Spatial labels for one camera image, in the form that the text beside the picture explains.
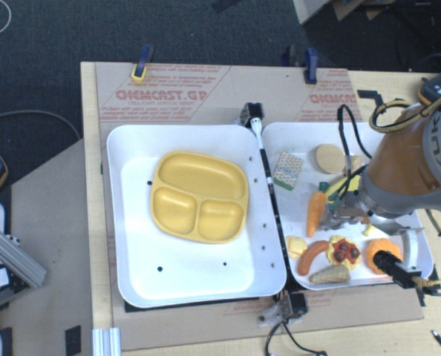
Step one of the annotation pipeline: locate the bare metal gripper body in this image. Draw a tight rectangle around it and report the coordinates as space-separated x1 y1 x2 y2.
319 190 405 237

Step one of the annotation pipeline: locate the white plastic tray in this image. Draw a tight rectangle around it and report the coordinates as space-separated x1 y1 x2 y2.
106 124 288 309
261 121 435 291

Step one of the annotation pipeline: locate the thin black and white rod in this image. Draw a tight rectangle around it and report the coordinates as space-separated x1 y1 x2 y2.
249 117 293 272

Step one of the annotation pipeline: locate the white patterned carton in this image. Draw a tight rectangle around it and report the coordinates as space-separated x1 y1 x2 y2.
272 151 304 192

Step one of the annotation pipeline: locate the beige bread piece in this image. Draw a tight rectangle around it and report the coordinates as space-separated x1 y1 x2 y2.
344 154 365 174

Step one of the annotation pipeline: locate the yellow pasta with meatballs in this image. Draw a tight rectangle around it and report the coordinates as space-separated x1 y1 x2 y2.
325 234 363 272

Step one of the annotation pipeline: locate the orange sausage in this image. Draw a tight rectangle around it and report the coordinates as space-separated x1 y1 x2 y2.
297 240 330 277

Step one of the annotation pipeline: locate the orange pumpkin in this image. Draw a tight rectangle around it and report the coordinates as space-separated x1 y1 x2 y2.
365 237 404 276

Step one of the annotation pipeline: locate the orange carrot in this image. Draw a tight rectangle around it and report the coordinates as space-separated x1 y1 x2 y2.
306 182 331 239

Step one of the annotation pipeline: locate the yellow divided plate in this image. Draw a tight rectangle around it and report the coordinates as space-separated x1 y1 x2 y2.
149 150 250 245

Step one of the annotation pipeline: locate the brown cardboard board, red print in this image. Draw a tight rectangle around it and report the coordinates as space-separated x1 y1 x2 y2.
94 62 425 352

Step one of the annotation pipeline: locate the pale yellow cheese piece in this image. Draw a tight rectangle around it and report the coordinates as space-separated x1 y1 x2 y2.
285 235 309 260

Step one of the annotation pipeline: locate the black cylinder on white bracket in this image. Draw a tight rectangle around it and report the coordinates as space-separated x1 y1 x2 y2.
372 227 425 289

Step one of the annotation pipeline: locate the round beige biscuit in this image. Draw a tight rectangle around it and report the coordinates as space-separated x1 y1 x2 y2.
314 143 347 175

